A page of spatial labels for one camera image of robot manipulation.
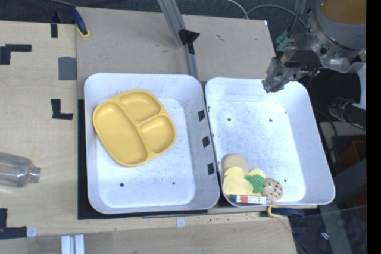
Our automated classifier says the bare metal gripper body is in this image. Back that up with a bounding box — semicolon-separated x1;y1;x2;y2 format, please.
279;12;367;79

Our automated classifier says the white plastic tray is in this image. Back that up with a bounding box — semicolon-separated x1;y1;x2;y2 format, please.
83;72;221;215
204;77;336;208

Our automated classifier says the tan round biscuit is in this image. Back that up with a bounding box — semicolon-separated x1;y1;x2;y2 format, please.
221;153;249;175

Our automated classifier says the small yellow toy slice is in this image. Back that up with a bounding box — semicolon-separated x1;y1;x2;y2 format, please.
246;168;267;180
223;166;245;178

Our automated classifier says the green ridged toy leaf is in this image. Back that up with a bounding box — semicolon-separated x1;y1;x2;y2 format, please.
244;174;267;195

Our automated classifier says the chocolate chip cookie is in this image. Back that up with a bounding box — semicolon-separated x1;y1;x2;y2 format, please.
261;177;284;203

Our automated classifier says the red white blue packet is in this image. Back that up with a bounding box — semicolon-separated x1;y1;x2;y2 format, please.
229;193;269;206

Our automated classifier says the pale wood board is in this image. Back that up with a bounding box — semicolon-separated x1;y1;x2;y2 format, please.
75;5;320;219

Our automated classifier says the yellow divided plate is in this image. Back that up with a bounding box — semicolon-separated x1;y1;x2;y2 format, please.
92;89;178;168

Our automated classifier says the clear plastic bottle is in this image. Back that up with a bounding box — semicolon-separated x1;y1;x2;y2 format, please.
0;151;42;189

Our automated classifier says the black cylinder on white bracket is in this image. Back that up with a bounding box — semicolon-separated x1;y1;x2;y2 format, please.
327;62;367;131

